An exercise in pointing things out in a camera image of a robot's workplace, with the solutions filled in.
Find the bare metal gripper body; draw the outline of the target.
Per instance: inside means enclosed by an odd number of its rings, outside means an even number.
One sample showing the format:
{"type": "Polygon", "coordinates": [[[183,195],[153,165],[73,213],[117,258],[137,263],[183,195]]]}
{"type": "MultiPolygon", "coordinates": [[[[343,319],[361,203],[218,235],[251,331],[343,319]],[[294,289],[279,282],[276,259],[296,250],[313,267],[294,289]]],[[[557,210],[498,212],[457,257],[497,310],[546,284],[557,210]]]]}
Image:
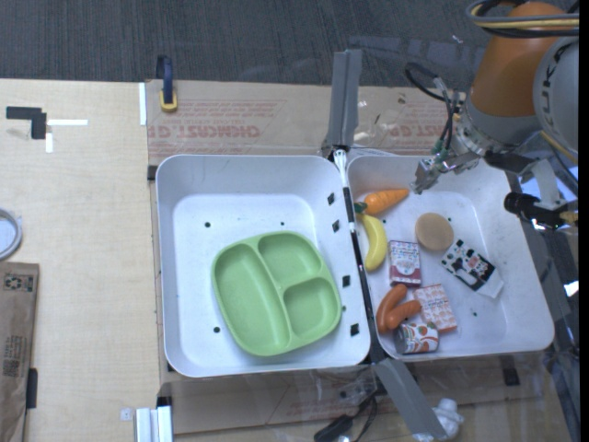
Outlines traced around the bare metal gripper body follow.
{"type": "Polygon", "coordinates": [[[511,120],[449,120],[433,149],[433,172],[461,173],[480,161],[509,171],[513,150],[511,120]]]}

